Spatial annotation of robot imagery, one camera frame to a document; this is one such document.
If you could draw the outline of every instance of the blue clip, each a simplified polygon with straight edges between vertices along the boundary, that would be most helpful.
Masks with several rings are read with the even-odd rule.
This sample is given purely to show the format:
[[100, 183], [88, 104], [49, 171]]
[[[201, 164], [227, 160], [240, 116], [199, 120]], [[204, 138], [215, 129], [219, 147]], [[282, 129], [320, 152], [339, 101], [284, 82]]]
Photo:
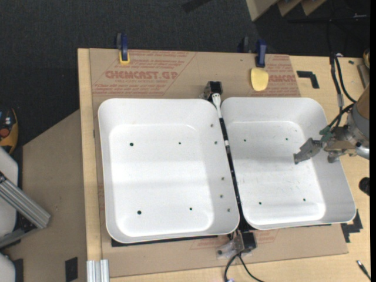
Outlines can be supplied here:
[[127, 65], [130, 61], [128, 51], [128, 37], [124, 33], [118, 33], [116, 37], [116, 47], [119, 50], [119, 60], [122, 65]]
[[265, 54], [266, 54], [266, 42], [262, 39], [259, 39], [256, 42], [256, 66], [265, 67]]

